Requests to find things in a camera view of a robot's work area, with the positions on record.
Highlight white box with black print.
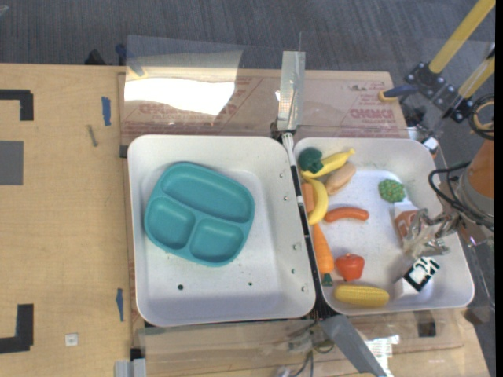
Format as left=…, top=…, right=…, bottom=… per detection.
left=393, top=254, right=442, bottom=296

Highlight red orange pepper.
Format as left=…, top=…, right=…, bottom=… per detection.
left=334, top=252, right=365, bottom=283

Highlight white carton with orange print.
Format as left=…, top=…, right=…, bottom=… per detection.
left=392, top=201, right=424, bottom=247

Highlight green broccoli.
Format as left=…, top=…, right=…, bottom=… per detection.
left=297, top=147, right=325, bottom=174

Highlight tan bread roll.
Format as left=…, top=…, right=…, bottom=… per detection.
left=324, top=161, right=358, bottom=196

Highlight green grapes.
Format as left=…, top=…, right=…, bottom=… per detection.
left=377, top=178, right=406, bottom=204

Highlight long orange carrot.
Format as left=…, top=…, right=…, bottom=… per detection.
left=312, top=222, right=336, bottom=287

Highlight yellow corn cob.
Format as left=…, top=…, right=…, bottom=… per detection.
left=333, top=284, right=391, bottom=309

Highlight yellow banana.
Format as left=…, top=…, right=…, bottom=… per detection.
left=303, top=176, right=330, bottom=226
left=300, top=148, right=356, bottom=180

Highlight orange sausage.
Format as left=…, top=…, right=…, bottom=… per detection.
left=323, top=206, right=370, bottom=224

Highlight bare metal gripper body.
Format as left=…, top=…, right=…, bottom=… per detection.
left=427, top=209, right=463, bottom=240

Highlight brown cardboard board red print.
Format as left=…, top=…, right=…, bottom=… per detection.
left=117, top=68, right=489, bottom=377

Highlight white plastic tray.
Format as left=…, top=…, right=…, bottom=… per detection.
left=292, top=137, right=475, bottom=317
left=127, top=134, right=317, bottom=328

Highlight teal divided plate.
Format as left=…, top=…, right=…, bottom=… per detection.
left=143, top=161, right=257, bottom=268

